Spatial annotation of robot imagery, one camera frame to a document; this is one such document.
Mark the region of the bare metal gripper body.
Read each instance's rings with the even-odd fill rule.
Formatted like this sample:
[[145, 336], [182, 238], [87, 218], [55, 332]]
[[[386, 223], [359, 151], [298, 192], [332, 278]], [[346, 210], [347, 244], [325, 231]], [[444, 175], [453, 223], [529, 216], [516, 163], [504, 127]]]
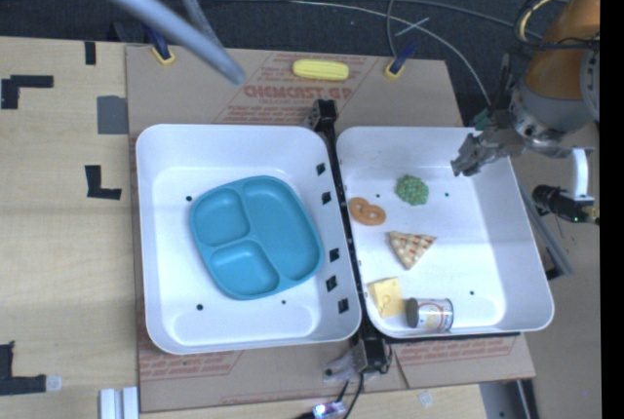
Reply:
[[496, 110], [477, 137], [477, 159], [517, 157], [526, 150], [548, 153], [554, 149], [549, 134], [549, 129], [530, 114]]

